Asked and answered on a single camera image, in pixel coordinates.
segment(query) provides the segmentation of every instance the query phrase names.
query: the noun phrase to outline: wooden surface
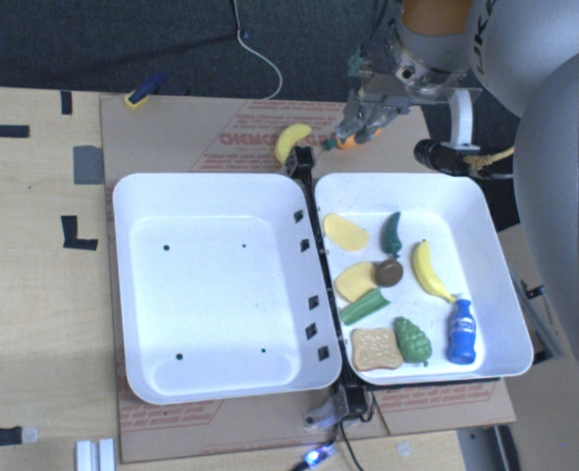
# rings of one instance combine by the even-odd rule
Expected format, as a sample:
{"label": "wooden surface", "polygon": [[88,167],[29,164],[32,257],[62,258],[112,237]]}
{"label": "wooden surface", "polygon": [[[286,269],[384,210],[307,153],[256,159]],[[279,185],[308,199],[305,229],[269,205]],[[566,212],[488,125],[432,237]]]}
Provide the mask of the wooden surface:
{"label": "wooden surface", "polygon": [[[0,138],[0,428],[36,427],[38,442],[0,447],[0,470],[73,469],[79,440],[118,440],[104,187],[76,185],[73,148],[101,146],[99,95],[0,88],[0,124],[30,137]],[[96,251],[63,248],[61,216],[79,219]],[[454,431],[352,443],[366,470],[465,469]],[[347,450],[320,469],[354,469]],[[119,469],[283,470],[309,447]]]}

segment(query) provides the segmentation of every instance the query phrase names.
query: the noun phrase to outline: green vegetable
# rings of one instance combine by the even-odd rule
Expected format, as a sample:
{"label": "green vegetable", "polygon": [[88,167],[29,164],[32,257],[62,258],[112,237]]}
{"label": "green vegetable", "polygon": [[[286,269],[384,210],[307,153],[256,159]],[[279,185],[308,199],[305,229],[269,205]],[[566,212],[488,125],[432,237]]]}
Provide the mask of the green vegetable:
{"label": "green vegetable", "polygon": [[406,318],[395,319],[396,343],[406,363],[423,363],[431,357],[431,342],[425,332]]}
{"label": "green vegetable", "polygon": [[386,222],[384,228],[383,248],[386,253],[389,253],[394,260],[398,258],[398,252],[402,248],[402,243],[398,238],[398,220],[400,213],[394,213]]}
{"label": "green vegetable", "polygon": [[359,300],[342,309],[340,319],[345,325],[352,325],[367,315],[384,308],[389,303],[390,301],[384,298],[379,288],[373,288]]}

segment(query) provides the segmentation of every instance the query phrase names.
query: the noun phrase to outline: yellow banana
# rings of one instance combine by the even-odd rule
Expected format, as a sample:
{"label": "yellow banana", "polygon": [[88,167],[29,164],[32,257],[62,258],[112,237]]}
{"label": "yellow banana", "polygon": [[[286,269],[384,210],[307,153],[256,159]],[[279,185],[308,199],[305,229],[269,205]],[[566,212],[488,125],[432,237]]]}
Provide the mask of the yellow banana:
{"label": "yellow banana", "polygon": [[287,126],[281,134],[274,147],[274,156],[281,164],[285,164],[290,155],[291,149],[303,138],[311,133],[311,128],[306,124],[292,124]]}
{"label": "yellow banana", "polygon": [[455,302],[455,297],[447,291],[443,282],[434,272],[431,264],[431,251],[427,240],[423,239],[414,248],[412,261],[416,278],[418,278],[420,286],[423,287],[425,291],[434,296],[441,296],[448,303]]}

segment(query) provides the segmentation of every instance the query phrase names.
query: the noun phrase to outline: white tray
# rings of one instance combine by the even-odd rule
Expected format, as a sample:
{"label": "white tray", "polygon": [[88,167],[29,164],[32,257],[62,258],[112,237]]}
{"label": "white tray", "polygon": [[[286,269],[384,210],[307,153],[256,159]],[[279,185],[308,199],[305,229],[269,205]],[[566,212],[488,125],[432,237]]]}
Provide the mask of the white tray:
{"label": "white tray", "polygon": [[[380,262],[388,256],[380,238],[384,224],[400,212],[398,261],[403,279],[382,288],[391,304],[352,326],[342,324],[346,354],[352,365],[350,334],[356,328],[391,328],[403,316],[421,328],[432,343],[429,365],[403,364],[396,370],[358,372],[370,384],[412,384],[525,372],[532,364],[532,343],[514,292],[485,197],[473,181],[441,174],[332,174],[315,190],[319,220],[337,213],[370,234],[368,246],[345,251],[325,236],[333,280],[357,262]],[[452,306],[426,293],[411,264],[415,244],[427,239],[437,274],[450,292],[468,292],[477,322],[477,358],[471,365],[447,360],[447,322]],[[336,294],[339,310],[348,302]]]}
{"label": "white tray", "polygon": [[342,358],[301,188],[136,174],[113,195],[126,370],[167,404],[320,389]]}

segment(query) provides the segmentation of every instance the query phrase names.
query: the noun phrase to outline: blue bottle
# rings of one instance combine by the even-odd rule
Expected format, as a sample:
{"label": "blue bottle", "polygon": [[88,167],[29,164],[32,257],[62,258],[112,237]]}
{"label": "blue bottle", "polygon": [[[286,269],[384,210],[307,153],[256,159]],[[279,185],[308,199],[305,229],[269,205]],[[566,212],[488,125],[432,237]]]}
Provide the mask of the blue bottle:
{"label": "blue bottle", "polygon": [[461,295],[454,303],[455,309],[448,321],[448,360],[458,365],[475,361],[477,326],[470,312],[470,299]]}

